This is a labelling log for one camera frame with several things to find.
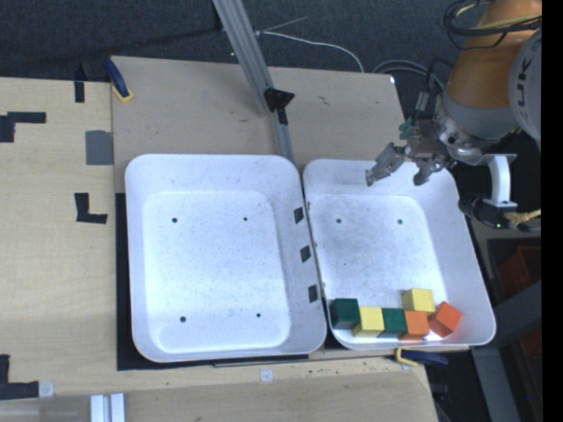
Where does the white plastic tray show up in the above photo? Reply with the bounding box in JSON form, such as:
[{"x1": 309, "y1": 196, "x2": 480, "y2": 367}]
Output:
[
  {"x1": 124, "y1": 153, "x2": 329, "y2": 364},
  {"x1": 302, "y1": 158, "x2": 498, "y2": 352}
]

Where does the yellow cube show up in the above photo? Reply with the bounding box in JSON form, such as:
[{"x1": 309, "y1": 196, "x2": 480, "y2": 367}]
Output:
[
  {"x1": 351, "y1": 306, "x2": 386, "y2": 338},
  {"x1": 401, "y1": 287, "x2": 436, "y2": 317}
]

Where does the black cylinder on white bracket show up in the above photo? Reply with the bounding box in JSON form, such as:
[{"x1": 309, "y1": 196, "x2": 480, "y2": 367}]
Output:
[{"x1": 457, "y1": 152, "x2": 520, "y2": 230}]

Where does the pale wood board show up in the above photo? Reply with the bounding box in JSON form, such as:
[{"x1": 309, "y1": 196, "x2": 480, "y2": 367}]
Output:
[{"x1": 109, "y1": 55, "x2": 472, "y2": 362}]

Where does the green cube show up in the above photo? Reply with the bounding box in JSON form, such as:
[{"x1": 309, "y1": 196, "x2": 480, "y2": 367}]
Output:
[
  {"x1": 377, "y1": 308, "x2": 408, "y2": 339},
  {"x1": 329, "y1": 297, "x2": 362, "y2": 331}
]

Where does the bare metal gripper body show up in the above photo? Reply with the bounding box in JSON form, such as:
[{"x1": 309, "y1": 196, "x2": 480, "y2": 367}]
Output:
[{"x1": 403, "y1": 113, "x2": 497, "y2": 167}]

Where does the orange cube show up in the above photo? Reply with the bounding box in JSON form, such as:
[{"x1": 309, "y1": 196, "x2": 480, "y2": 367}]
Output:
[
  {"x1": 398, "y1": 309, "x2": 430, "y2": 341},
  {"x1": 427, "y1": 301, "x2": 464, "y2": 339}
]

